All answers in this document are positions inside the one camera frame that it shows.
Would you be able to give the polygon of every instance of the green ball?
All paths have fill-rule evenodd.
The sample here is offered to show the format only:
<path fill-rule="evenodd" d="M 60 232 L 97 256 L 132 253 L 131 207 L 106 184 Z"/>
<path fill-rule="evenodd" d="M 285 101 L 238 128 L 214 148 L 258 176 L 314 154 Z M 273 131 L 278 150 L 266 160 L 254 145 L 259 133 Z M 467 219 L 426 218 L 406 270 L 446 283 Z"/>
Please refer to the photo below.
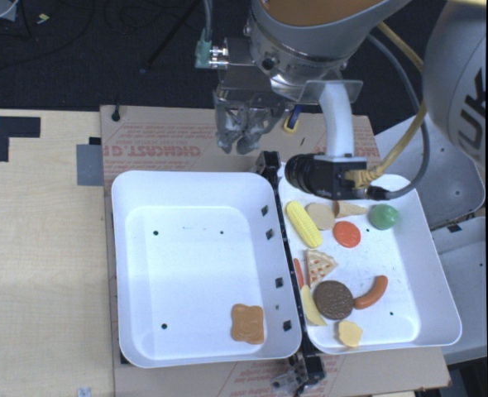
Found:
<path fill-rule="evenodd" d="M 369 221 L 377 229 L 389 229 L 399 220 L 399 211 L 389 204 L 377 204 L 369 212 Z"/>

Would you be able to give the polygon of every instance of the green connector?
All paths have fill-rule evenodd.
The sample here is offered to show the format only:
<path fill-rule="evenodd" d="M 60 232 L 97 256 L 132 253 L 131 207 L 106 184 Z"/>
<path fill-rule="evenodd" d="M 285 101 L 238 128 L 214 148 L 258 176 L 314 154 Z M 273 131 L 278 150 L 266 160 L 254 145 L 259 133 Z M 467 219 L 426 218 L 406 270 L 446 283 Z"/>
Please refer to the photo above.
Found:
<path fill-rule="evenodd" d="M 202 35 L 196 43 L 196 50 L 194 55 L 196 61 L 194 62 L 195 68 L 209 68 L 209 51 L 211 50 L 211 41 L 205 40 L 205 28 L 202 29 Z"/>

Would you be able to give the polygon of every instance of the toy pizza slice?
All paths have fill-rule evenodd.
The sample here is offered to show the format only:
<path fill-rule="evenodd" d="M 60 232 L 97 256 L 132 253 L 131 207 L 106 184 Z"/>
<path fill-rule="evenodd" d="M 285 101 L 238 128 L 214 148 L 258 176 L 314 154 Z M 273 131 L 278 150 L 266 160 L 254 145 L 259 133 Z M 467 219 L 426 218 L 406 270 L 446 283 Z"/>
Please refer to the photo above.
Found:
<path fill-rule="evenodd" d="M 309 287 L 311 289 L 337 266 L 337 262 L 332 256 L 318 250 L 307 249 L 305 251 L 305 259 L 307 262 Z"/>

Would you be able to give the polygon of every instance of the brown hot dog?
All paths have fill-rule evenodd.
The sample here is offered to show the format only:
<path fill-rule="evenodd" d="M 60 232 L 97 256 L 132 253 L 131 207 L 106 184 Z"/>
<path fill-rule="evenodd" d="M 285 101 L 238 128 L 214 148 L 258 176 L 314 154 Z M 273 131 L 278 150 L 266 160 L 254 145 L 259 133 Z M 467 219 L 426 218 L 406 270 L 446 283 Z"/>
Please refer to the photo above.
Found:
<path fill-rule="evenodd" d="M 355 309 L 365 309 L 376 303 L 387 288 L 387 276 L 379 275 L 375 278 L 375 283 L 368 293 L 354 299 Z"/>

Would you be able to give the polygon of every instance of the yellow corn cob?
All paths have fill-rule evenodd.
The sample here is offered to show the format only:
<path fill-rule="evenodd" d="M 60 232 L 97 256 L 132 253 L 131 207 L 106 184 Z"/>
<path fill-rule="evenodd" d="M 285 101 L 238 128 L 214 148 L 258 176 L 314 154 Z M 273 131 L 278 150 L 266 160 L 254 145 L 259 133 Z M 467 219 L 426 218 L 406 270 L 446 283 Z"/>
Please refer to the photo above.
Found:
<path fill-rule="evenodd" d="M 309 248 L 321 246 L 323 242 L 321 232 L 298 201 L 292 200 L 286 204 L 286 214 L 294 225 L 295 231 Z"/>

